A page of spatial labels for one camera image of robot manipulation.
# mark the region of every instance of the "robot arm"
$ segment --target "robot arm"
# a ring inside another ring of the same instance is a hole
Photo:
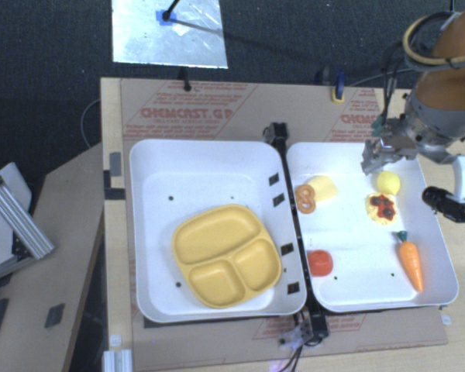
[[[449,18],[432,49],[431,57],[416,53],[411,45],[428,19]],[[455,222],[465,222],[465,156],[452,155],[447,147],[465,138],[465,12],[440,13],[415,22],[404,35],[405,60],[424,71],[407,97],[399,118],[385,114],[374,123],[373,139],[365,142],[362,170],[365,174],[401,158],[417,154],[437,164],[452,164],[456,189],[451,194],[428,188],[422,199]]]

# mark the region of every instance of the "silver square panel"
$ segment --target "silver square panel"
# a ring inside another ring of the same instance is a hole
[[[227,69],[219,0],[112,0],[113,60]]]

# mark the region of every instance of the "yellow plate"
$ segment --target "yellow plate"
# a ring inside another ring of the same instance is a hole
[[[212,308],[247,301],[273,287],[281,275],[274,241],[241,205],[210,209],[181,223],[172,251],[196,297]]]

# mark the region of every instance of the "toy carrot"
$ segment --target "toy carrot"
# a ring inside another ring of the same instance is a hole
[[[413,284],[413,287],[418,291],[424,290],[424,284],[422,280],[422,268],[420,267],[419,250],[414,243],[408,241],[408,234],[402,230],[397,233],[398,238],[401,240],[400,245],[400,259],[405,269],[406,275]]]

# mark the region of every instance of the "pretzel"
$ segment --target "pretzel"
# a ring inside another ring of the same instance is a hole
[[[296,197],[296,206],[304,214],[311,214],[315,211],[315,191],[308,184],[298,186],[294,193]]]

